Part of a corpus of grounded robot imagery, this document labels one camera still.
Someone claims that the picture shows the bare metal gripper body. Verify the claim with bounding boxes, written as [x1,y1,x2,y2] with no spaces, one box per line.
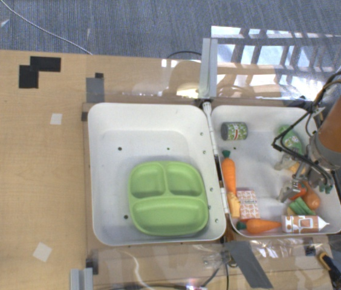
[292,160,326,188]

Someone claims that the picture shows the red toy food piece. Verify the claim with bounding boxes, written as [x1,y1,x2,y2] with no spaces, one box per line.
[289,186,308,201]

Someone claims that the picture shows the green toy beans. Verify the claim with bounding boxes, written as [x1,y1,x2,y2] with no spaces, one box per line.
[288,196,317,217]

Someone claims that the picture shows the clear plastic bottle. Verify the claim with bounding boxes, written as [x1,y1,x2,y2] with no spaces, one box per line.
[274,153,299,172]

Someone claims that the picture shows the orange and white bottle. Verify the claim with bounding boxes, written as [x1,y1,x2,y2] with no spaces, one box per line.
[280,214,331,234]

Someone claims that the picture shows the green packet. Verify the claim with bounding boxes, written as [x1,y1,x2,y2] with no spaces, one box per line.
[277,125,305,156]

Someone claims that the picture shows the white plastic tray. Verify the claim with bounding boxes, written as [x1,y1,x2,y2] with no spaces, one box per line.
[87,102,228,247]
[210,105,341,239]

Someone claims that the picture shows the pink patterned carton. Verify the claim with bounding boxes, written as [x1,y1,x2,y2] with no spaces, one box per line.
[236,188,262,221]

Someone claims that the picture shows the orange carrot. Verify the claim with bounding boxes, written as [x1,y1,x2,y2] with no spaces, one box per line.
[221,149,238,196]
[236,218,282,235]

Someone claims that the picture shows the yellow toy food block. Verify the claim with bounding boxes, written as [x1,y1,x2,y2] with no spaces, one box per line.
[226,191,242,219]

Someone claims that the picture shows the green and grey can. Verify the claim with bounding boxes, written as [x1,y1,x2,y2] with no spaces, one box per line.
[220,121,248,142]

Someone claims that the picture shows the green divided plate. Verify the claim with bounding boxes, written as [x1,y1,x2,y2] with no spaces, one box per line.
[128,161,210,236]

